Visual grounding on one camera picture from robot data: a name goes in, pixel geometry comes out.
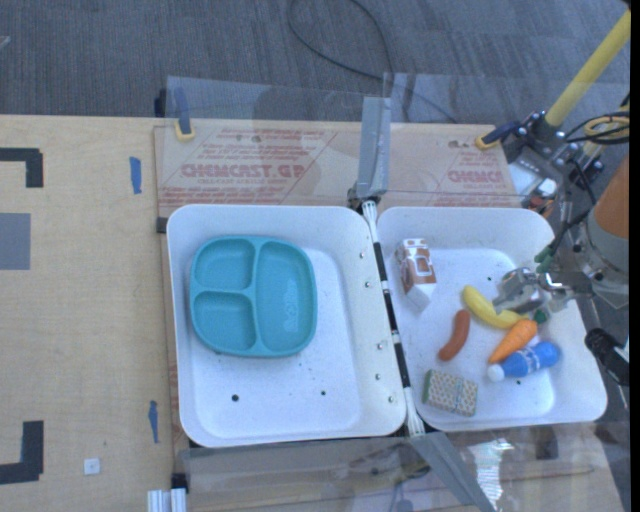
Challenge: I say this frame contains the black cylinder on white bracket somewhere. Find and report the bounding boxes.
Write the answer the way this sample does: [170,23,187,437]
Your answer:
[584,327,630,387]

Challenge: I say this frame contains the orange sausage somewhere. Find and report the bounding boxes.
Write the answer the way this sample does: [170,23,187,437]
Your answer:
[437,309,472,363]

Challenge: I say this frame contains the blue and white bottle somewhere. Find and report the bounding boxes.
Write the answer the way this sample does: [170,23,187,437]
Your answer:
[486,340,562,384]

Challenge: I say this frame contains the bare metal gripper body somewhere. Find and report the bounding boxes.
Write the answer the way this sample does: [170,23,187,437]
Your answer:
[534,272,596,314]

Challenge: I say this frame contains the brown and white carton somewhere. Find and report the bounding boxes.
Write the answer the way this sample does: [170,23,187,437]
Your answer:
[394,237,438,312]

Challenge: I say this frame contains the patterned packet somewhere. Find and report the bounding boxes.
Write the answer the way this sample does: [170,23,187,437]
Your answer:
[421,369,479,418]

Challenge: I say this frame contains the teal divided plate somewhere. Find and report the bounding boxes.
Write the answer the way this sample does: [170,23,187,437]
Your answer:
[188,235,319,359]

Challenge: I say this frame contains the brown cardboard board red print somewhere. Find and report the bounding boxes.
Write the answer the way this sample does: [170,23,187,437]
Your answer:
[152,124,614,504]

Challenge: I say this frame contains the orange carrot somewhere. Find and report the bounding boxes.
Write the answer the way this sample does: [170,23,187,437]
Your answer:
[487,308,549,365]

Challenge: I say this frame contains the white plastic tray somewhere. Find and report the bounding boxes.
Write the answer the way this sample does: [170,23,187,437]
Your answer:
[375,205,609,433]
[165,203,408,449]

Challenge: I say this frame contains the yellow banana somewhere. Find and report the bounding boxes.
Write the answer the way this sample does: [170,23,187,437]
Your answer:
[460,284,529,331]

